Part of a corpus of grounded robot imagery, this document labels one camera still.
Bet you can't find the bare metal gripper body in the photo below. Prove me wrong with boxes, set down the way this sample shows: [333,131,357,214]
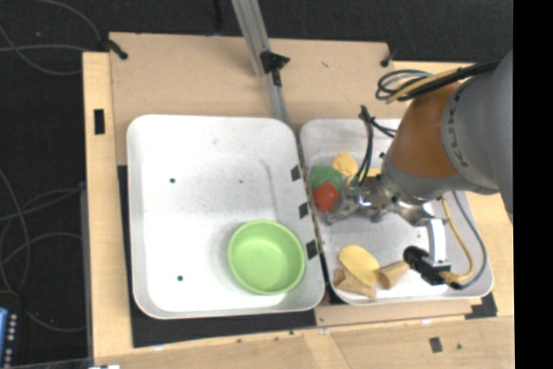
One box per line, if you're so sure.
[356,176,438,226]

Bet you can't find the red toy pepper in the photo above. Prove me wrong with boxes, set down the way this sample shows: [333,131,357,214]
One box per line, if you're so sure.
[313,181,341,213]

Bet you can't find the white plastic tray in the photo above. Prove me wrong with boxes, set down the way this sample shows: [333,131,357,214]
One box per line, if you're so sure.
[126,114,326,320]
[298,118,495,307]

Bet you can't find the green toy vegetable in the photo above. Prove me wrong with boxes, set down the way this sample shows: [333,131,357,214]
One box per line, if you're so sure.
[310,165,346,194]

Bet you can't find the yellow crinkled toy chip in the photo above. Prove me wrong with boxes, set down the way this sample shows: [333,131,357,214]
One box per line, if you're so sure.
[332,151,359,178]

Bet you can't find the yellow oval toy chip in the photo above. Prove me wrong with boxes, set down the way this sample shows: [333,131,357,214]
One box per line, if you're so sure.
[338,245,381,287]

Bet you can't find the tan toy cone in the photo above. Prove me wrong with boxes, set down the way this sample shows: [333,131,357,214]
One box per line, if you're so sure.
[376,259,410,289]

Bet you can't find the tan toy bread piece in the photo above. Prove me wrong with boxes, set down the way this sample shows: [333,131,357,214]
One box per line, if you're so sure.
[332,267,378,300]

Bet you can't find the green bowl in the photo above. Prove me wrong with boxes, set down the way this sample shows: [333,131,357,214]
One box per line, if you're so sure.
[227,219,307,296]

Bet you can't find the brown cardboard board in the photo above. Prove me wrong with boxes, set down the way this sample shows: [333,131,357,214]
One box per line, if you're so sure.
[107,32,485,328]

